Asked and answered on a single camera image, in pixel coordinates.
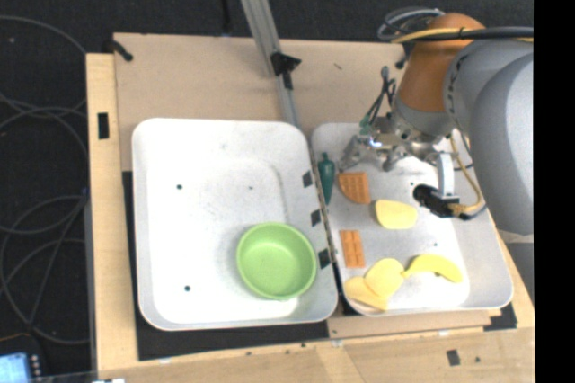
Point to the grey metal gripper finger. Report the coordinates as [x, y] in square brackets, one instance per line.
[352, 153]
[391, 161]

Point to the dark green toy carrot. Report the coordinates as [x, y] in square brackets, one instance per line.
[326, 179]

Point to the black cylinder on white bracket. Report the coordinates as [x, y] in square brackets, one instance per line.
[433, 197]

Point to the brown cardboard board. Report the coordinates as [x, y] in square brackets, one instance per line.
[202, 75]

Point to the white plastic tray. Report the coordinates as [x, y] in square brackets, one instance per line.
[202, 215]
[418, 242]

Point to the orange rounded waffle biscuit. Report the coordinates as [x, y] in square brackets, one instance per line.
[355, 188]

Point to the yellow toy crisp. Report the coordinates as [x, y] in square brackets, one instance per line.
[395, 215]
[384, 278]
[438, 266]
[359, 293]

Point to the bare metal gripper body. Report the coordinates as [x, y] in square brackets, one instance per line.
[406, 143]

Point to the thin black and white rod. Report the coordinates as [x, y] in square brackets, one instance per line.
[324, 219]

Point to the green bowl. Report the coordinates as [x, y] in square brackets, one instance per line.
[276, 262]

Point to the orange rectangular waffle biscuit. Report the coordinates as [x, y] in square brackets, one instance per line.
[352, 248]

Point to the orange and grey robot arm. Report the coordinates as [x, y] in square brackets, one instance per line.
[494, 102]

